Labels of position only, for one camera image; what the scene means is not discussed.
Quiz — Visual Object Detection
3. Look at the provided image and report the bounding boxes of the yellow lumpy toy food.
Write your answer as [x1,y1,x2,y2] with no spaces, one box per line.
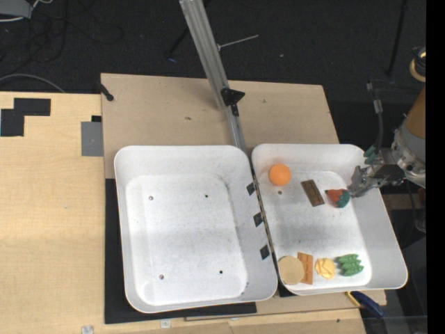
[314,257,337,280]

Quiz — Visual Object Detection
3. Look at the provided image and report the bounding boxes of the brown chocolate bar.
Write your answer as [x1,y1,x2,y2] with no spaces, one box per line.
[300,179,326,208]

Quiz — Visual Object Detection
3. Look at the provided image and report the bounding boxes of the tan round biscuit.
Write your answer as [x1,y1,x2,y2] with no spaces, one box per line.
[277,255,306,286]

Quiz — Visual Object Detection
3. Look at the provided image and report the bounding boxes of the brown flat board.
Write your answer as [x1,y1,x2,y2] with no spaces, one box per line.
[100,73,388,324]

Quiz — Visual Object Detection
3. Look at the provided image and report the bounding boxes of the orange ball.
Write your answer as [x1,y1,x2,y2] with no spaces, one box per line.
[268,163,293,187]

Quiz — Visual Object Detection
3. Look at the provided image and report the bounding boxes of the orange rectangular wafer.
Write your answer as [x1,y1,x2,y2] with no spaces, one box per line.
[296,251,315,286]

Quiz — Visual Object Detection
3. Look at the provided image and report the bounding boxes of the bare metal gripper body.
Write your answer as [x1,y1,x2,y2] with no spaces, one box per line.
[367,147,427,189]

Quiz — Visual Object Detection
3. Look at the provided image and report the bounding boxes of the green pea pods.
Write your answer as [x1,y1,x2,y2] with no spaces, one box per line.
[335,253,365,277]

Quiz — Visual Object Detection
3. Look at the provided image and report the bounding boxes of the white plastic tray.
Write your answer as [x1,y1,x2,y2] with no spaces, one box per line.
[250,143,409,296]
[113,145,280,315]

